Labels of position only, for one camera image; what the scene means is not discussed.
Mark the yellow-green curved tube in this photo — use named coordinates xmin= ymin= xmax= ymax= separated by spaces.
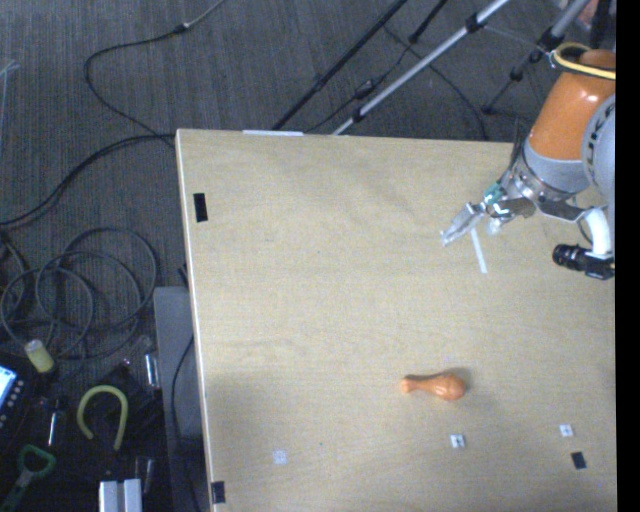
xmin=76 ymin=384 xmax=130 ymax=452

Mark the white block pair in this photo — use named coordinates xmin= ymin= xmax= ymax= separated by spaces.
xmin=97 ymin=477 xmax=144 ymax=512

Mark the silver tripod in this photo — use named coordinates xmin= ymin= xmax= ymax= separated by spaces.
xmin=331 ymin=0 xmax=512 ymax=137

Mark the pale wooden board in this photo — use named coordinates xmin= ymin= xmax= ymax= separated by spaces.
xmin=174 ymin=128 xmax=617 ymax=512

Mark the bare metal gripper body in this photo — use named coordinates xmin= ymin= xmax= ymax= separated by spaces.
xmin=483 ymin=158 xmax=556 ymax=221

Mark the orange toy chicken drumstick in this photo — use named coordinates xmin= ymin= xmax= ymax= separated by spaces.
xmin=399 ymin=372 xmax=467 ymax=403

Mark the pale yellow small cylinder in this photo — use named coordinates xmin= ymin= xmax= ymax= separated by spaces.
xmin=24 ymin=338 xmax=56 ymax=374

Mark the grey box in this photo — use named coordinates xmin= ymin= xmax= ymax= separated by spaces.
xmin=151 ymin=285 xmax=206 ymax=442

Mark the green-handled tool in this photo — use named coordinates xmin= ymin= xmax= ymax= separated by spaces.
xmin=0 ymin=444 xmax=58 ymax=512

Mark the black tripod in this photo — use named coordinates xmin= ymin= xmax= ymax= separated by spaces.
xmin=271 ymin=0 xmax=410 ymax=131

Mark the black cylinder on white bracket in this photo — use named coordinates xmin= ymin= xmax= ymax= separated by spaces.
xmin=551 ymin=206 xmax=617 ymax=282

